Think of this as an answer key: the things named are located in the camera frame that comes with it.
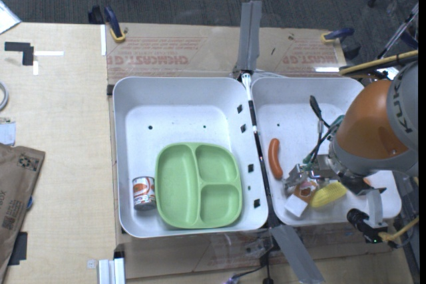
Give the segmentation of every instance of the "orange sausage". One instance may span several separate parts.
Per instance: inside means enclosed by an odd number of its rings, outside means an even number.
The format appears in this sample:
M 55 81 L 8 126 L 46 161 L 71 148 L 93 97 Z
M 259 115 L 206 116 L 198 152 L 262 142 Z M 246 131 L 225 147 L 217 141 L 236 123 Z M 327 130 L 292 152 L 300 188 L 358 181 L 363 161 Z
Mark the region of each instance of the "orange sausage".
M 275 179 L 278 180 L 280 180 L 284 174 L 280 166 L 280 161 L 278 161 L 279 147 L 280 141 L 277 138 L 273 138 L 269 143 L 268 149 L 269 166 L 271 168 L 272 175 L 274 175 Z

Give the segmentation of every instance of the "wooden table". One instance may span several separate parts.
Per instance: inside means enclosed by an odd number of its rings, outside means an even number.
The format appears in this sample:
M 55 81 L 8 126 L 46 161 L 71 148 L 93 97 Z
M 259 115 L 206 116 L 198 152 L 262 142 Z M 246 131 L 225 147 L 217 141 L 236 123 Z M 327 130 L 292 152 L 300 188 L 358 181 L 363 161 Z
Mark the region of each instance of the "wooden table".
M 31 43 L 35 51 L 63 51 L 37 57 L 39 74 L 22 65 L 21 53 L 3 51 L 5 41 Z M 112 259 L 116 240 L 107 59 L 101 27 L 21 23 L 0 35 L 0 80 L 9 103 L 0 112 L 17 123 L 16 146 L 46 152 L 22 231 L 27 259 L 11 266 L 5 284 L 97 282 L 93 264 Z M 412 283 L 404 252 L 322 259 L 316 264 L 330 283 Z M 223 283 L 224 270 L 141 279 L 129 283 Z M 288 264 L 271 266 L 275 283 L 297 283 Z M 241 279 L 261 283 L 266 270 Z

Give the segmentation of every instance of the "green divided plate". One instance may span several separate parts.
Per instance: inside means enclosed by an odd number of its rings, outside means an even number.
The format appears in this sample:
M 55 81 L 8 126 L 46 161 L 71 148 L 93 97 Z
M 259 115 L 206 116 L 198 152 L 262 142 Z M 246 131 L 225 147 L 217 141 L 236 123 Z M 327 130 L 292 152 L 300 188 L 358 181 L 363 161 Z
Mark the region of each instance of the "green divided plate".
M 242 209 L 236 160 L 215 144 L 168 145 L 156 160 L 155 196 L 161 218 L 171 226 L 196 229 L 230 225 Z

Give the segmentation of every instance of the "brown bag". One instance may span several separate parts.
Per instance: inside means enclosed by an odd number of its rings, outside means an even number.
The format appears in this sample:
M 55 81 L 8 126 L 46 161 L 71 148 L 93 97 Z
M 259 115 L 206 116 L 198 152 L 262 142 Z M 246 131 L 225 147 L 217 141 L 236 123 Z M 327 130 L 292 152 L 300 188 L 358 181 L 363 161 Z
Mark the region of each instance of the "brown bag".
M 0 144 L 0 283 L 44 159 L 44 152 Z

